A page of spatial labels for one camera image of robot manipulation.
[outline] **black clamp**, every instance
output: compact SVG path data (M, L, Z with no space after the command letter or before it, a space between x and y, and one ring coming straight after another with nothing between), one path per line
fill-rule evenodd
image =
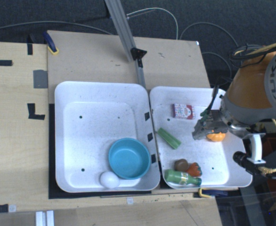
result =
M132 48L130 53L132 54L133 59L138 61L138 67L143 68L142 58L144 55L146 55L147 51L138 48Z

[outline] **gray tape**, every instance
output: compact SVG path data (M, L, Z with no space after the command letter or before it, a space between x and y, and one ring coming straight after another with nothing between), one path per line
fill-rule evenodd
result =
M48 88L48 71L45 71L45 70L33 71L33 87L35 89Z

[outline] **white ball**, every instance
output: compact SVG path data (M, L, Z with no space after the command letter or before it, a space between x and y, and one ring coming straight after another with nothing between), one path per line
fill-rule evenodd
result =
M120 184L120 179L111 171L103 172L100 176L100 184L107 188L115 188Z

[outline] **blue clamp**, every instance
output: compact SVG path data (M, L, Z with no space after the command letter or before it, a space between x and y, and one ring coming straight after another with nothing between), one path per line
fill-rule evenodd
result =
M53 55L57 55L59 53L59 50L55 46L55 44L54 44L52 38L50 37L50 35L47 32L44 32L43 37L44 37L45 41L48 44L48 50L50 51L50 53L53 54Z

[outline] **white cable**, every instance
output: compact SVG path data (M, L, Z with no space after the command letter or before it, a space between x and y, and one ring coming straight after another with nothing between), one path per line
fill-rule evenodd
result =
M177 22L175 16L170 11L168 11L166 9L163 9L163 8L145 8L145 9L141 9L141 10L138 10L138 11L135 11L135 12L128 13L127 14L127 18L130 19L131 18L130 15L133 15L133 14L136 14L136 13L140 13L140 12L144 12L144 11L148 11L148 10L162 10L162 11L165 11L165 12L169 13L174 18L174 20L176 22L176 27L177 27L176 40L178 40L178 30L179 30L179 28L178 28L178 22Z

